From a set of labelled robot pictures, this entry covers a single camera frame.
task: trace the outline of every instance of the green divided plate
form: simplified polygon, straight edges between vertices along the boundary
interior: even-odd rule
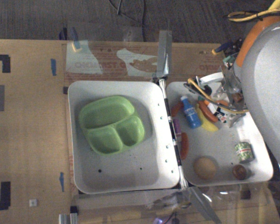
[[[79,123],[88,143],[100,155],[122,153],[141,143],[145,129],[133,104],[123,96],[109,96],[85,105]]]

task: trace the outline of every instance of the orange item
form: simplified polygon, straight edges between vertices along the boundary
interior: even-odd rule
[[[183,103],[182,101],[179,101],[176,105],[174,105],[171,108],[171,116],[175,117],[182,108],[183,108]]]
[[[206,99],[203,102],[205,103],[206,106],[209,105],[209,102]]]
[[[258,21],[254,27],[252,27],[251,31],[245,38],[243,45],[238,53],[236,64],[239,67],[243,66],[244,59],[250,50],[251,46],[253,45],[255,39],[258,37],[258,35],[268,26],[280,21],[280,16],[269,16],[263,18],[262,21]]]
[[[216,103],[224,105],[224,106],[228,106],[228,102],[225,100],[217,100]]]
[[[198,101],[199,109],[201,109],[203,115],[211,122],[216,123],[218,122],[218,118],[213,115],[213,113],[209,110],[207,105],[203,101]]]
[[[182,133],[181,151],[180,151],[181,160],[186,159],[189,149],[190,149],[190,145],[189,145],[188,135],[187,133]]]

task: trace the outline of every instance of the black cable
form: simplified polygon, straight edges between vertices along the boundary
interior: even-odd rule
[[[175,212],[174,218],[172,219],[171,224],[179,224],[179,219],[176,218],[176,212]]]
[[[176,214],[176,212],[172,212],[172,214],[168,217],[167,221],[164,222],[164,224],[167,224],[168,221],[170,221],[170,219],[173,217],[174,214]]]
[[[111,7],[114,9],[114,10],[116,10],[116,13],[117,13],[117,11],[118,11],[118,8],[112,3],[112,1],[111,0],[108,0],[108,2],[109,2],[109,4],[111,5]],[[124,13],[122,13],[122,12],[120,12],[118,15],[122,15],[123,17],[125,17],[125,18],[127,18],[127,19],[129,19],[129,20],[131,20],[131,21],[133,21],[133,22],[135,22],[135,23],[137,23],[138,25],[140,25],[141,26],[141,32],[142,32],[142,39],[143,39],[143,41],[145,41],[145,38],[144,38],[144,30],[143,30],[143,28],[144,28],[144,14],[145,14],[145,0],[142,0],[142,4],[143,4],[143,9],[142,9],[142,14],[141,14],[141,22],[139,22],[139,21],[137,21],[137,20],[135,20],[134,18],[131,18],[131,17],[129,17],[129,16],[127,16],[126,14],[124,14]]]

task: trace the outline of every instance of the brown egg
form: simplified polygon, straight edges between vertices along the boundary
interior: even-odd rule
[[[195,160],[194,171],[201,179],[210,180],[214,178],[217,167],[210,158],[201,157]]]
[[[236,165],[232,169],[232,174],[239,180],[244,180],[247,177],[247,170],[243,165]]]

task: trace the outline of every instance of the sausage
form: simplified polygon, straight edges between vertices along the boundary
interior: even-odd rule
[[[206,106],[209,105],[209,102],[206,99],[203,102],[205,103]]]
[[[211,122],[216,123],[219,119],[213,115],[206,104],[203,101],[198,101],[199,109],[201,109],[203,115]]]
[[[175,117],[177,113],[183,108],[183,102],[179,101],[176,105],[171,108],[171,116]]]
[[[181,151],[180,151],[180,155],[181,155],[181,160],[185,160],[188,152],[189,152],[189,139],[188,139],[188,135],[187,133],[182,133],[182,141],[181,141]]]
[[[221,104],[221,105],[228,106],[228,102],[225,101],[225,100],[217,100],[216,103]]]

